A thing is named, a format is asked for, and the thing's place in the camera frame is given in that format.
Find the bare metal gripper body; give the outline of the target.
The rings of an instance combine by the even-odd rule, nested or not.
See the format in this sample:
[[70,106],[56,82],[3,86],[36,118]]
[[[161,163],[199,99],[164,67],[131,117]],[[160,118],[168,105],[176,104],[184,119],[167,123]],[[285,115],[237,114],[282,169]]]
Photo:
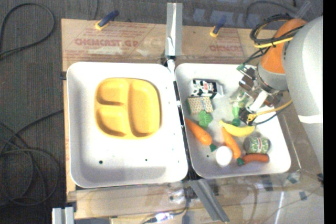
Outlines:
[[239,65],[238,71],[243,74],[239,86],[244,89],[251,101],[252,108],[264,105],[277,105],[283,92],[283,75],[267,71],[261,65]]

